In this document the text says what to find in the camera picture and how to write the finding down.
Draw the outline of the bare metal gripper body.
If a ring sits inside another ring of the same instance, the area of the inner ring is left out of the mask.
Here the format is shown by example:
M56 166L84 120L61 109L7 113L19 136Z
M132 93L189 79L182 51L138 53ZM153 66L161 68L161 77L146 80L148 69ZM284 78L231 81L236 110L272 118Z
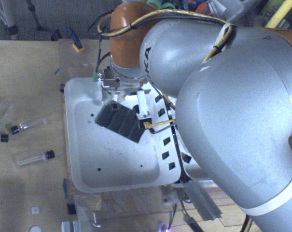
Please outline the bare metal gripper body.
M115 93L122 92L125 95L136 95L148 83L139 68L129 70L107 67L99 72L97 77L103 90L114 91Z

